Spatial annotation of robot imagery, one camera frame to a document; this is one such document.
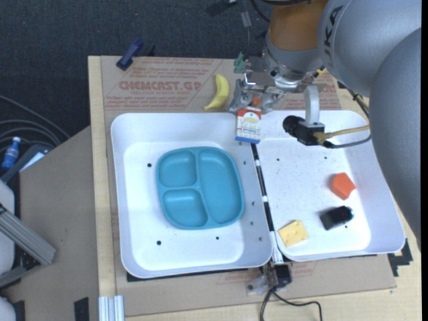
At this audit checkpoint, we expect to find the black block with wires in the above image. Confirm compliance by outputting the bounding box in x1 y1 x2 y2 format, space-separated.
273 263 294 288

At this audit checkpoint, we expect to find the black cylinder on white bracket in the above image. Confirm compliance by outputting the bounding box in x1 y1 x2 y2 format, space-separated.
282 84 327 147

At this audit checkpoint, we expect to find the yellow banana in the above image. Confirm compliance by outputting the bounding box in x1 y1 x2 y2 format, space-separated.
203 74 231 112

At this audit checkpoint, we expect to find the white and orange carton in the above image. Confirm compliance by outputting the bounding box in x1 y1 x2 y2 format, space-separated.
234 105 263 144

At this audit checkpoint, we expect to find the brown cardboard board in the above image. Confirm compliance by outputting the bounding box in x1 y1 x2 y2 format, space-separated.
99 56 398 317

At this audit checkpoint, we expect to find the blue plastic bottle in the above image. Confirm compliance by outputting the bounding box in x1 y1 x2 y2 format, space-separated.
1 136 22 171

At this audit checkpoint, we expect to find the yellow cheese slice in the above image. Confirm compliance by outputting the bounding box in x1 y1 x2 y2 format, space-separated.
277 219 310 248

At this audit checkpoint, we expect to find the blue divided plate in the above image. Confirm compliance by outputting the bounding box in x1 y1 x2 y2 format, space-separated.
155 146 245 231

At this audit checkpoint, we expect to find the orange block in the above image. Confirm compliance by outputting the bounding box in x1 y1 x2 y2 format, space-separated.
330 172 357 201

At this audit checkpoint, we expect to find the thin black and white rod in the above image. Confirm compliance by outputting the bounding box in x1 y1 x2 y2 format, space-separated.
250 142 284 264

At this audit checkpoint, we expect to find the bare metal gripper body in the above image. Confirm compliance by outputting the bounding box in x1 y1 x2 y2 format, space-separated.
241 56 317 96

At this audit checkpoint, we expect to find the white plastic tray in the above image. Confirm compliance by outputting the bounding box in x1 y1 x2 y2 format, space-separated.
250 109 407 262
110 112 274 279

